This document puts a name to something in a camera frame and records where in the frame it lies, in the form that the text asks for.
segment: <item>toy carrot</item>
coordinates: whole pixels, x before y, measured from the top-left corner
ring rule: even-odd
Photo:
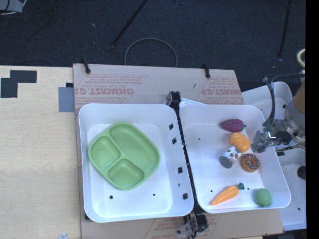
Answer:
[[[237,186],[231,185],[219,193],[211,202],[210,205],[216,205],[238,195],[240,189],[245,189],[244,184],[239,183]]]

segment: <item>orange object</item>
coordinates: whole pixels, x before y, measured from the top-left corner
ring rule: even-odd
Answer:
[[[210,205],[216,205],[236,197],[239,193],[239,189],[244,189],[244,185],[242,183],[239,183],[238,186],[235,186],[235,185],[228,186],[210,202]]]
[[[237,147],[242,153],[250,148],[250,140],[248,140],[246,136],[239,132],[232,133],[230,135],[230,144]]]
[[[246,172],[251,173],[255,172],[259,168],[260,161],[254,154],[248,153],[241,156],[240,164]]]

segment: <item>green divided plate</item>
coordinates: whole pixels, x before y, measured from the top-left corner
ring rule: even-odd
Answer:
[[[116,188],[144,182],[160,164],[157,147],[135,126],[119,122],[100,133],[89,147],[95,168]]]

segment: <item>purple toy vegetable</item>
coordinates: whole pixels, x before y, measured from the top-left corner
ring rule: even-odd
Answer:
[[[241,132],[242,130],[244,130],[244,127],[246,127],[246,125],[244,125],[244,123],[240,119],[226,120],[222,122],[220,126],[222,129],[232,133]]]

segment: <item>wooden table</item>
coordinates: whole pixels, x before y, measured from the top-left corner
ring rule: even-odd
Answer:
[[[73,68],[0,66],[0,78],[11,70],[35,70],[37,82],[0,98],[0,238],[79,239],[75,113],[60,112],[58,101]],[[278,211],[271,214],[281,233]]]

